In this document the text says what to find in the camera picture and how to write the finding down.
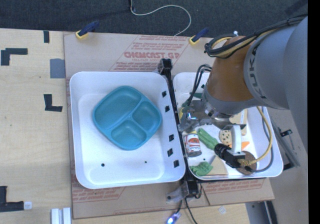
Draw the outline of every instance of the yellow object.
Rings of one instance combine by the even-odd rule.
[[[189,43],[191,44],[191,45],[196,45],[197,43],[198,43],[198,41],[199,41],[199,39],[198,40],[196,40],[196,41],[192,41],[192,39],[195,37],[195,35],[193,35],[190,39],[189,39]]]
[[[269,145],[266,149],[266,151],[263,153],[263,155],[255,160],[252,160],[252,161],[248,161],[248,160],[245,160],[245,159],[239,159],[238,162],[242,165],[242,166],[250,166],[258,161],[260,161],[261,159],[263,159],[270,151],[271,147],[272,147],[272,142],[273,142],[273,136],[272,136],[272,132],[271,132],[271,127],[267,121],[267,118],[265,117],[264,113],[262,112],[262,110],[260,110],[260,108],[257,106],[256,107],[260,113],[260,115],[262,116],[262,119],[263,121],[265,122],[265,125],[268,129],[268,133],[269,133],[269,136],[270,136],[270,139],[269,139]]]
[[[217,46],[222,41],[226,41],[226,40],[231,39],[231,38],[232,37],[224,37],[224,38],[218,39],[214,44],[211,45],[211,48],[214,49],[214,47]]]
[[[84,34],[84,35],[82,35],[82,36],[79,36],[79,32],[80,32],[81,30],[79,30],[79,31],[77,31],[76,33],[75,33],[75,35],[76,35],[76,37],[78,38],[78,39],[84,39],[84,38],[86,38],[87,36],[88,36],[88,33],[86,33],[86,34]]]
[[[264,36],[264,35],[266,35],[266,34],[269,34],[269,33],[273,32],[274,30],[275,30],[275,29],[266,31],[266,32],[260,34],[259,37],[262,37],[262,36]],[[235,46],[233,46],[233,47],[231,47],[231,48],[229,48],[229,49],[227,49],[227,50],[225,50],[225,51],[222,51],[222,52],[220,52],[219,54],[216,54],[215,57],[221,57],[221,58],[228,57],[228,56],[230,56],[234,51],[236,51],[236,50],[238,50],[238,49],[240,49],[240,48],[242,48],[242,47],[250,44],[253,40],[256,39],[256,37],[257,37],[257,36],[254,35],[254,36],[252,36],[251,38],[248,38],[248,39],[244,40],[243,42],[241,42],[241,43],[239,43],[239,44],[237,44],[237,45],[235,45]],[[223,40],[226,40],[226,39],[229,39],[229,38],[226,37],[226,38],[221,38],[221,39],[217,40],[217,42],[215,42],[214,44],[212,44],[211,48],[213,49],[219,42],[221,42],[221,41],[223,41]]]
[[[181,108],[180,111],[179,111],[179,119],[180,119],[180,120],[181,120],[183,114],[184,114],[184,113],[182,112],[182,108]]]

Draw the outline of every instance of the table surface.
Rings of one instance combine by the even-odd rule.
[[[72,207],[66,80],[51,79],[50,59],[64,59],[63,32],[0,29],[0,49],[28,48],[0,66],[0,186],[7,202],[30,201],[32,209],[0,213],[2,223],[50,223],[50,210]],[[44,94],[62,112],[45,111]],[[245,204],[192,208],[198,223],[248,224]],[[165,223],[173,211],[72,220],[75,224]],[[193,223],[186,209],[180,223]]]

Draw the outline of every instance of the blue clamp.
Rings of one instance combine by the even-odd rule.
[[[204,28],[204,29],[202,29],[200,32],[198,32],[196,35],[194,35],[193,37],[191,37],[191,38],[189,39],[189,43],[190,43],[191,45],[197,44],[197,42],[199,41],[199,39],[200,39],[201,37],[203,37],[208,31],[209,31],[209,29],[208,29],[207,27]]]
[[[88,35],[88,32],[95,31],[99,27],[99,21],[94,21],[89,24],[87,24],[83,29],[77,31],[75,33],[76,37],[78,39],[83,39]]]

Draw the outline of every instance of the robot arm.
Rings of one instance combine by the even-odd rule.
[[[246,37],[233,37],[205,51],[214,61],[201,101],[183,110],[179,130],[213,124],[223,129],[233,115],[253,106],[289,109],[308,151],[308,18],[280,22]]]

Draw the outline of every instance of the orange object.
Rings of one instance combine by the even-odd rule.
[[[243,150],[246,146],[249,145],[250,142],[241,142],[241,149]]]

